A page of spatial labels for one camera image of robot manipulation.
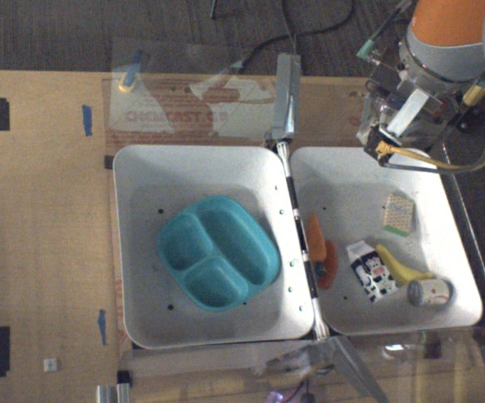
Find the wire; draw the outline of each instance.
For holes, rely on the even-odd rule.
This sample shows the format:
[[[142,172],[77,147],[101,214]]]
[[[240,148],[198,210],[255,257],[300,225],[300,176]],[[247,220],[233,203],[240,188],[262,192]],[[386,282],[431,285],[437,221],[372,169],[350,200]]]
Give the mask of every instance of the wire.
[[[305,380],[305,381],[302,381],[300,382],[299,386],[296,388],[295,391],[293,391],[293,394],[291,394],[289,397],[287,397],[285,400],[282,400],[282,403],[289,403],[290,401],[292,401],[297,394],[300,393],[300,390],[302,390],[302,387],[304,386],[305,383],[307,383],[308,381]]]
[[[460,173],[467,173],[467,172],[480,170],[483,167],[485,167],[485,149],[482,153],[482,156],[475,163],[471,165],[452,165],[444,161],[433,160],[432,158],[425,157],[424,155],[417,154],[415,152],[409,151],[407,149],[399,148],[391,144],[387,144],[385,142],[381,142],[378,145],[376,152],[380,155],[400,154],[415,160],[429,163],[436,167],[436,169],[430,169],[426,167],[418,167],[418,166],[410,166],[410,165],[393,165],[390,163],[384,163],[383,166],[389,169],[416,170],[416,171],[424,171],[424,172],[430,172],[430,173],[438,173],[440,175],[458,175]]]
[[[312,29],[309,31],[304,31],[302,33],[295,33],[292,27],[292,23],[289,20],[289,15],[287,14],[287,2],[288,0],[282,0],[282,19],[284,20],[284,28],[285,28],[285,34],[281,34],[279,36],[273,37],[271,39],[267,39],[264,42],[258,44],[255,46],[249,53],[248,55],[241,61],[241,68],[239,69],[239,74],[242,74],[243,71],[246,69],[248,66],[249,62],[255,58],[255,56],[261,52],[263,49],[267,48],[271,44],[274,44],[276,42],[281,42],[283,40],[290,40],[291,41],[291,47],[293,50],[293,54],[297,53],[297,40],[298,38],[305,37],[305,36],[311,36],[314,34],[324,34],[324,33],[329,33],[334,29],[340,28],[353,14],[354,12],[354,0],[348,0],[348,11],[347,14],[340,20],[337,21],[331,25],[328,25],[327,27],[323,29]]]

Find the yellow cable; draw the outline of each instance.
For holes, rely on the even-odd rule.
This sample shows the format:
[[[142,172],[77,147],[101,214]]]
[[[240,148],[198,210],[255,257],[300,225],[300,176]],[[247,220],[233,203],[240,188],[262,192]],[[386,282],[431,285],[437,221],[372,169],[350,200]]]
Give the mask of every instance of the yellow cable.
[[[378,147],[375,150],[376,150],[377,154],[379,154],[381,156],[386,156],[386,155],[391,155],[391,154],[404,155],[404,156],[410,157],[414,160],[419,160],[419,161],[423,161],[424,163],[434,165],[438,169],[461,170],[461,169],[465,169],[465,168],[468,167],[467,165],[451,165],[451,164],[448,164],[444,161],[433,160],[431,157],[425,157],[424,155],[417,154],[413,151],[409,151],[409,150],[404,149],[404,148],[393,146],[392,144],[387,144],[384,141],[381,141],[378,144]],[[479,170],[484,166],[485,166],[485,160],[482,163],[480,163],[479,165],[473,167],[471,171]]]

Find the green connector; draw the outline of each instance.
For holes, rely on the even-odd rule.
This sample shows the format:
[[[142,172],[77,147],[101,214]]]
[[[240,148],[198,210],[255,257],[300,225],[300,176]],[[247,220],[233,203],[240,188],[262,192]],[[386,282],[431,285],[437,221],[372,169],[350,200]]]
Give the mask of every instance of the green connector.
[[[357,53],[357,57],[367,61],[369,54],[373,51],[373,48],[375,47],[375,42],[374,40],[368,40],[365,44],[363,44],[363,47],[360,48],[360,50]]]

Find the orange object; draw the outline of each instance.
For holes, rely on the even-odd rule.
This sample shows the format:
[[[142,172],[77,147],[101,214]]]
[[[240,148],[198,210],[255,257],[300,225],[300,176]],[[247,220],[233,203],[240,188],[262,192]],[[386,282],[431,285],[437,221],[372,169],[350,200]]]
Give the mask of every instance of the orange object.
[[[319,280],[317,281],[317,285],[322,290],[328,290],[332,286],[332,284],[334,283],[334,279],[336,278],[338,267],[336,245],[330,240],[326,240],[325,245],[326,257],[324,263],[326,268],[326,275],[319,276]]]
[[[315,214],[312,214],[308,220],[306,240],[308,242],[311,262],[324,261],[326,257],[325,237],[323,236],[319,219]]]
[[[482,42],[485,0],[419,0],[412,32],[427,44],[460,46]]]

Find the small white square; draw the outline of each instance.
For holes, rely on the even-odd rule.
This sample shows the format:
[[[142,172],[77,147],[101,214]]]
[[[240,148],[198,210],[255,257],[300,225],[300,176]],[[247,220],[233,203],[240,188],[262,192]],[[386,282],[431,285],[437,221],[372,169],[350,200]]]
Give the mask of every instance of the small white square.
[[[56,372],[58,371],[58,359],[44,359],[43,360],[44,372]]]

